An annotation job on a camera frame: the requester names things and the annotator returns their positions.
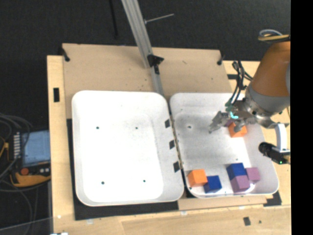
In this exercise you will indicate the black cylinder on white bracket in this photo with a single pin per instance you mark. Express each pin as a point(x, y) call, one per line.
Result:
point(271, 150)

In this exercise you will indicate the purple cube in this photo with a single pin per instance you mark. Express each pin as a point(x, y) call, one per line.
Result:
point(240, 184)
point(253, 174)
point(229, 124)

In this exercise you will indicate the white plastic tray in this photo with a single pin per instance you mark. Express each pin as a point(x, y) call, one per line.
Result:
point(122, 150)
point(215, 150)

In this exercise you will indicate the orange cube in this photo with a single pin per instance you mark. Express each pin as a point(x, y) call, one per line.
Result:
point(238, 132)
point(196, 177)

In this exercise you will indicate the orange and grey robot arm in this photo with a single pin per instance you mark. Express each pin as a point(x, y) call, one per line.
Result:
point(271, 72)

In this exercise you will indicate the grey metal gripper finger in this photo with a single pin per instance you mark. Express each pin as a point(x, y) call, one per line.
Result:
point(240, 125)
point(218, 121)

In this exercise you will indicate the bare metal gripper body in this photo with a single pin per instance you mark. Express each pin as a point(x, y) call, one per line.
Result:
point(256, 115)

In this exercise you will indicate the blue cube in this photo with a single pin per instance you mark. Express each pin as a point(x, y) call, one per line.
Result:
point(213, 184)
point(236, 171)

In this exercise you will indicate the pale brown flat board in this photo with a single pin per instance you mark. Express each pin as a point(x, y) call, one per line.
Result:
point(110, 70)

